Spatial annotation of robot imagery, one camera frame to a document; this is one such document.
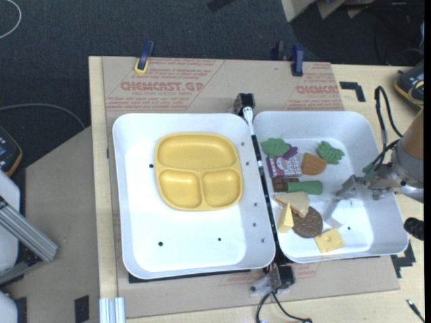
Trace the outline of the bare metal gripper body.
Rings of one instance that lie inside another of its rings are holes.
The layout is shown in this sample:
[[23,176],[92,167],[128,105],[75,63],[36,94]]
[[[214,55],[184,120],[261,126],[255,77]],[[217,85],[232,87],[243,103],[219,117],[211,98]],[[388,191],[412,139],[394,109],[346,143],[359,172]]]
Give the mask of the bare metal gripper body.
[[364,185],[372,191],[374,200],[379,200],[385,192],[404,194],[415,200],[424,200],[424,185],[420,179],[412,176],[403,168],[380,166],[371,169],[364,176]]

